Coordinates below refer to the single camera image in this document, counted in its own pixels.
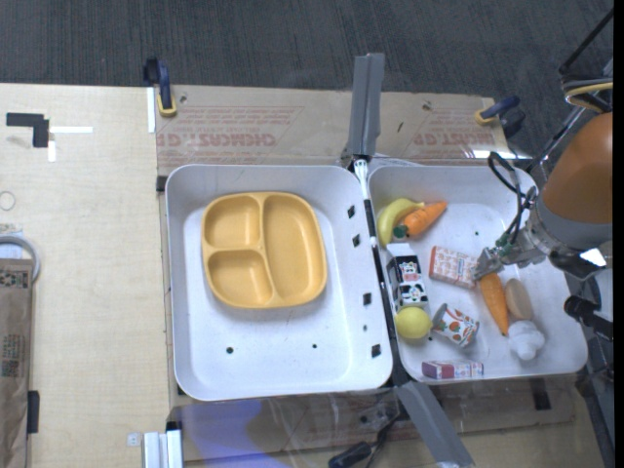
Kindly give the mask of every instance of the yellow lemon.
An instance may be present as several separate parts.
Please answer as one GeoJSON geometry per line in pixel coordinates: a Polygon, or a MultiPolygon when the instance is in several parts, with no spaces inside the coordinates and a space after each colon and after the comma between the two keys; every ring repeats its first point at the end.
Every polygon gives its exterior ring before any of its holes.
{"type": "Polygon", "coordinates": [[[431,318],[420,307],[405,307],[394,318],[397,332],[403,338],[422,338],[429,333],[431,318]]]}

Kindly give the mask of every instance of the pink box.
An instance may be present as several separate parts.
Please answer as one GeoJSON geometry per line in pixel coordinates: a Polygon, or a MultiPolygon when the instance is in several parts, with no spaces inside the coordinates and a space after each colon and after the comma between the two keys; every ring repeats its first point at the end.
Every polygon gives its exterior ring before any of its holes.
{"type": "Polygon", "coordinates": [[[463,288],[474,288],[471,268],[476,265],[477,259],[469,254],[434,246],[431,249],[429,277],[463,288]]]}
{"type": "Polygon", "coordinates": [[[425,361],[421,365],[425,376],[435,379],[482,378],[484,365],[477,361],[425,361]]]}

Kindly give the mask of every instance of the white tray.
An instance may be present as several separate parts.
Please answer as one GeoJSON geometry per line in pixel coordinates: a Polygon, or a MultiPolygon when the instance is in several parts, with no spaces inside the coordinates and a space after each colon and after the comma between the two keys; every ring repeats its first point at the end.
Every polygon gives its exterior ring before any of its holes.
{"type": "MultiPolygon", "coordinates": [[[[519,171],[519,175],[524,191],[534,185],[528,174],[519,171]]],[[[371,172],[369,189],[375,215],[399,197],[448,202],[447,210],[438,221],[408,245],[421,262],[431,314],[445,302],[481,322],[476,340],[465,349],[437,335],[416,342],[399,337],[401,360],[414,379],[440,382],[422,374],[422,362],[430,360],[482,362],[484,379],[569,373],[585,365],[587,341],[583,330],[564,312],[564,302],[569,296],[566,277],[548,260],[524,269],[508,266],[500,273],[503,283],[515,277],[525,285],[534,310],[534,322],[546,336],[546,345],[532,361],[521,361],[511,353],[508,339],[500,335],[478,289],[467,290],[428,276],[434,246],[479,256],[484,247],[494,245],[514,218],[516,195],[489,168],[380,167],[371,172]]],[[[382,253],[387,261],[387,251],[382,250],[382,253]]]]}
{"type": "Polygon", "coordinates": [[[166,201],[175,377],[187,395],[218,401],[370,390],[387,381],[392,356],[352,174],[331,166],[188,165],[169,176],[166,201]],[[317,299],[240,309],[211,292],[202,266],[202,212],[221,195],[254,191],[292,192],[312,206],[328,263],[317,299]]]}

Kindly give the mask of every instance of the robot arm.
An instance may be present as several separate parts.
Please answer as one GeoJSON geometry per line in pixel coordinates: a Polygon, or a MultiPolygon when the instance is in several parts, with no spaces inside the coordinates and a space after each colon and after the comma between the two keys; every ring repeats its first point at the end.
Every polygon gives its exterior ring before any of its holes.
{"type": "MultiPolygon", "coordinates": [[[[508,229],[493,248],[483,250],[473,269],[476,280],[505,265],[523,268],[545,258],[579,281],[612,269],[612,140],[612,112],[592,118],[579,130],[541,193],[536,196],[531,188],[519,206],[516,220],[523,209],[529,210],[526,224],[513,234],[508,229]]],[[[513,169],[508,170],[513,176],[513,169]]],[[[566,311],[573,306],[580,307],[568,300],[566,311]]]]}

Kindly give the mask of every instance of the yellow divided plate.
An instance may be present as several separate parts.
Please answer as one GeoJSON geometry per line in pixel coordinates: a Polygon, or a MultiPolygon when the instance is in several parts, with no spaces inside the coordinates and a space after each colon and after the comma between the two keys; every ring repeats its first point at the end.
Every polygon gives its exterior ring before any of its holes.
{"type": "Polygon", "coordinates": [[[321,228],[312,207],[294,194],[221,196],[204,210],[201,230],[208,283],[228,305],[300,305],[325,287],[321,228]]]}

